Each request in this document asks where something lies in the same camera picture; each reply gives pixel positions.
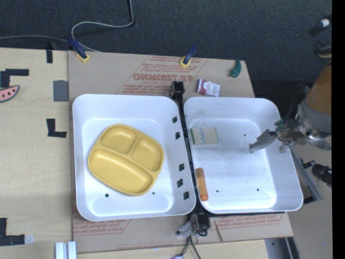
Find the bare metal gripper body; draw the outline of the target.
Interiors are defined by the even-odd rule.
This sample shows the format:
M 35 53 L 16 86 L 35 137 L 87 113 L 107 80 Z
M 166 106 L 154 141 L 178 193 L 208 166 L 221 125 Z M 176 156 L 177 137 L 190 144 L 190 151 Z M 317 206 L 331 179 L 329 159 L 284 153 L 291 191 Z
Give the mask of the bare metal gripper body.
M 326 140 L 330 134 L 316 129 L 307 120 L 280 119 L 275 122 L 275 132 L 278 140 L 290 141 L 291 147 L 310 144 L 324 151 L 332 149 L 332 144 Z

